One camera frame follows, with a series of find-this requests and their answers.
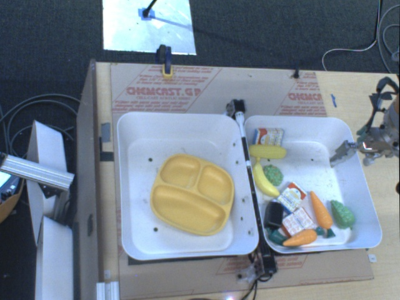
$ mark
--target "black carpet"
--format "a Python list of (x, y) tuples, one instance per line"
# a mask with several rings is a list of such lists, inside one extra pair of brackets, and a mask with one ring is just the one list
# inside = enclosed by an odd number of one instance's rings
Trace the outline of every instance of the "black carpet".
[[(189, 0), (197, 56), (173, 63), (323, 70), (333, 48), (363, 49), (374, 40), (378, 0)], [(400, 3), (384, 0), (382, 13)], [(103, 50), (102, 0), (0, 0), (0, 105), (3, 113), (33, 96), (63, 93), (80, 98), (89, 60), (153, 63), (154, 54)], [(381, 29), (399, 23), (391, 11)], [(392, 51), (398, 27), (386, 34)], [(399, 66), (384, 54), (390, 70)], [(386, 73), (379, 49), (332, 52), (330, 71)], [(73, 115), (55, 104), (38, 104), (19, 114), (11, 134), (33, 119), (67, 128)], [(6, 151), (0, 129), (0, 151)], [(27, 149), (29, 130), (14, 142)], [(74, 147), (67, 141), (67, 147)], [(73, 159), (69, 157), (73, 169)], [(35, 250), (27, 200), (0, 224), (0, 299), (33, 299)]]

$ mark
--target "yellow plate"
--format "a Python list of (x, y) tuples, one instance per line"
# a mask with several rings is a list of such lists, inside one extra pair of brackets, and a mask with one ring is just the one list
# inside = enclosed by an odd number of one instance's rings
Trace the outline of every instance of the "yellow plate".
[(159, 219), (210, 236), (225, 226), (233, 198), (233, 180), (224, 169), (195, 156), (175, 154), (161, 166), (150, 200)]

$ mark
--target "green broccoli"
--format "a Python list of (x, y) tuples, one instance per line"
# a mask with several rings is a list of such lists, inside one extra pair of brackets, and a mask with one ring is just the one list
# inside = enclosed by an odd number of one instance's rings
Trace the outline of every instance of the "green broccoli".
[(282, 183), (283, 174), (278, 167), (270, 164), (268, 166), (264, 166), (262, 170), (264, 171), (265, 176), (267, 177), (269, 182), (272, 183), (272, 185), (277, 187)]
[(336, 224), (341, 229), (350, 228), (356, 221), (354, 214), (349, 210), (348, 207), (344, 206), (343, 203), (332, 200), (332, 215), (336, 221)]

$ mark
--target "toy carrot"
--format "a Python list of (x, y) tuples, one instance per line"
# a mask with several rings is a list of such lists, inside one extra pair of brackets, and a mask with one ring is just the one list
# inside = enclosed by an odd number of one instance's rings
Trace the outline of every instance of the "toy carrot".
[(303, 244), (309, 244), (317, 239), (317, 232), (314, 229), (306, 229), (290, 237), (283, 242), (285, 247), (298, 247)]
[(314, 208), (314, 213), (317, 218), (317, 222), (321, 228), (327, 229), (327, 238), (334, 237), (331, 227), (333, 225), (333, 219), (329, 214), (328, 209), (324, 206), (321, 200), (314, 191), (310, 192), (312, 207)]

